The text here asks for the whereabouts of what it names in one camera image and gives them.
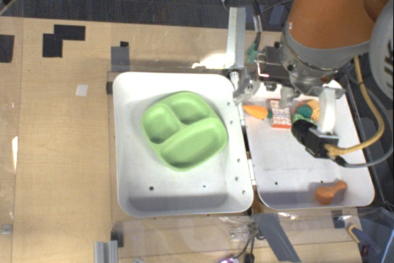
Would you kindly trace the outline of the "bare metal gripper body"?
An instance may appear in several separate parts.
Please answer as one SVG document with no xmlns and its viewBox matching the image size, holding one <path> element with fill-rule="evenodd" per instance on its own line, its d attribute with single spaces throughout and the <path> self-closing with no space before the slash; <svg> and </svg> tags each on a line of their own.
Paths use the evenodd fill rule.
<svg viewBox="0 0 394 263">
<path fill-rule="evenodd" d="M 335 68 L 323 68 L 302 60 L 287 47 L 264 47 L 256 57 L 257 77 L 266 90 L 287 87 L 294 95 L 316 95 L 315 88 L 328 82 Z"/>
</svg>

